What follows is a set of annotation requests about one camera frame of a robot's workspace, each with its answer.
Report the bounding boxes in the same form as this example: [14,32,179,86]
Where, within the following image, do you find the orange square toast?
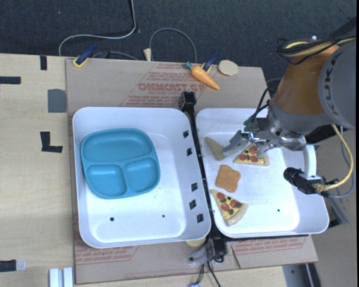
[215,164,242,194]

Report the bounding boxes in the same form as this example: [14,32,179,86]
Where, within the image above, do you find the white plastic tray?
[72,106,212,249]
[194,108,330,239]

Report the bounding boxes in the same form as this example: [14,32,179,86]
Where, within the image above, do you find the beige bread wedge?
[203,136,227,161]

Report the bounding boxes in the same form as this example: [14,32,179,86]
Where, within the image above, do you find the beige round biscuit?
[217,59,239,77]

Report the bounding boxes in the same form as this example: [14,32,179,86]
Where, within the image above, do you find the blue divided plate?
[80,128,162,200]

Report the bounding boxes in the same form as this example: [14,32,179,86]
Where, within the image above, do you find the brown cardboard board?
[65,57,320,285]

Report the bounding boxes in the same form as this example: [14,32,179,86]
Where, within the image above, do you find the black cylinder on white bracket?
[283,143,324,195]

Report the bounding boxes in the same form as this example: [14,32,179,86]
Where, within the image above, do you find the pizza slice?
[233,142,271,167]
[209,189,249,228]

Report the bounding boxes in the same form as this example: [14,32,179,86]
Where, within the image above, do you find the thin black rod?
[187,108,220,239]

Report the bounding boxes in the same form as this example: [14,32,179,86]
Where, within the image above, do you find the orange carrot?
[184,61,221,91]

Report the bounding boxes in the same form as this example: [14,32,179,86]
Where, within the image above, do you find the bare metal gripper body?
[247,117,307,152]

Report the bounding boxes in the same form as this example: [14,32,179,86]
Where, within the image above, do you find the yellow round object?
[184,237,207,248]

